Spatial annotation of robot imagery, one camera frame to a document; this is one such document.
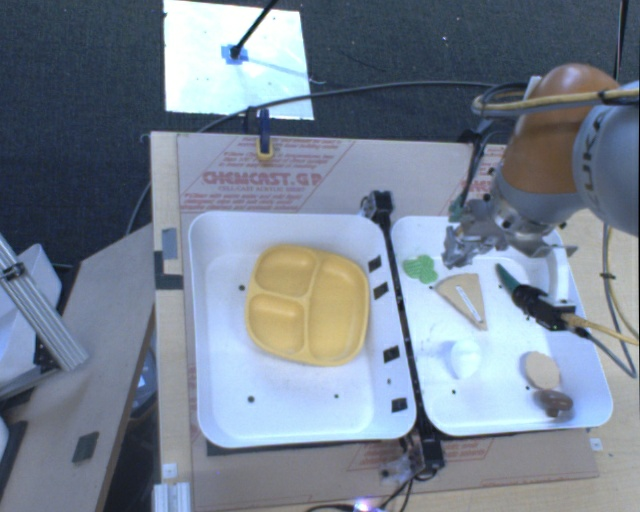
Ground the dark green cone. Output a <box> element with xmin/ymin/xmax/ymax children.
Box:
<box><xmin>494</xmin><ymin>263</ymin><xmax>524</xmax><ymax>297</ymax></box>

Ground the white egg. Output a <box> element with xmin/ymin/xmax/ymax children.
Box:
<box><xmin>439</xmin><ymin>339</ymin><xmax>484</xmax><ymax>381</ymax></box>

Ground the thin black rod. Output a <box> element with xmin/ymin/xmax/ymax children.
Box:
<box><xmin>379</xmin><ymin>215</ymin><xmax>435</xmax><ymax>441</ymax></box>

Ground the brown cardboard board red print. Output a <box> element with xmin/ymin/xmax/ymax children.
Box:
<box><xmin>176</xmin><ymin>132</ymin><xmax>601</xmax><ymax>497</ymax></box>

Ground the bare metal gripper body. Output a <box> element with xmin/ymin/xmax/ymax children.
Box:
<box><xmin>460</xmin><ymin>197</ymin><xmax>557</xmax><ymax>257</ymax></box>

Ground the tan round biscuit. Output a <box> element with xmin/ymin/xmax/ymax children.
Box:
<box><xmin>519</xmin><ymin>350</ymin><xmax>562</xmax><ymax>392</ymax></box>

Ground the brown doughnut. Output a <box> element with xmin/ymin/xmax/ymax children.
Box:
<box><xmin>531</xmin><ymin>388</ymin><xmax>576</xmax><ymax>419</ymax></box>

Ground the white plastic tray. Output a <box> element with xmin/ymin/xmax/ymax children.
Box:
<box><xmin>389</xmin><ymin>214</ymin><xmax>615</xmax><ymax>438</ymax></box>
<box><xmin>187</xmin><ymin>209</ymin><xmax>419</xmax><ymax>449</ymax></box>

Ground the yellow divided plate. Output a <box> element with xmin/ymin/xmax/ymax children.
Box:
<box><xmin>243</xmin><ymin>243</ymin><xmax>373</xmax><ymax>369</ymax></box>

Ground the tan pizza slice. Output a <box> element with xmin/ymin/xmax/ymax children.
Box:
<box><xmin>431</xmin><ymin>272</ymin><xmax>489</xmax><ymax>333</ymax></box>

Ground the green broccoli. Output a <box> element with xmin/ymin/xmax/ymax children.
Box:
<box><xmin>401</xmin><ymin>254</ymin><xmax>441</xmax><ymax>287</ymax></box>

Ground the black block with thin wires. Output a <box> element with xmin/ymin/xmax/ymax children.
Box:
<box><xmin>360</xmin><ymin>189</ymin><xmax>396</xmax><ymax>221</ymax></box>
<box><xmin>418</xmin><ymin>433</ymin><xmax>447</xmax><ymax>475</ymax></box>

